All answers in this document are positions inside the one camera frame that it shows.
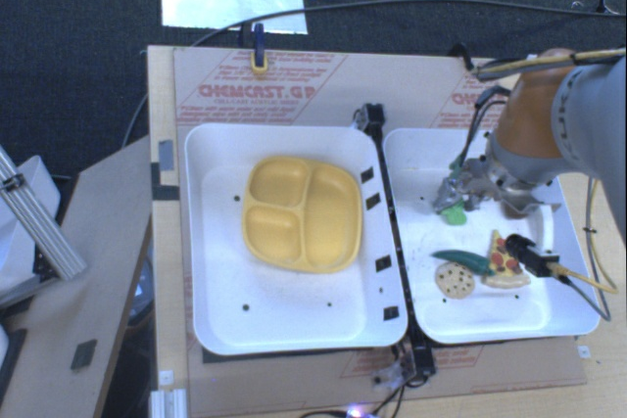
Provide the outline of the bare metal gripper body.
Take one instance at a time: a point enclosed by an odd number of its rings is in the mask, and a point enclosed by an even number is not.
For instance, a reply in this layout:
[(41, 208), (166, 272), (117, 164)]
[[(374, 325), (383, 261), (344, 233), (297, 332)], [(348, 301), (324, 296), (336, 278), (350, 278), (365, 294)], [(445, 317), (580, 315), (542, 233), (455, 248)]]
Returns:
[(539, 205), (532, 195), (534, 188), (533, 184), (518, 180), (498, 161), (488, 157), (467, 160), (458, 180), (458, 191), (463, 196), (482, 194), (483, 202), (501, 202), (513, 210), (534, 210)]

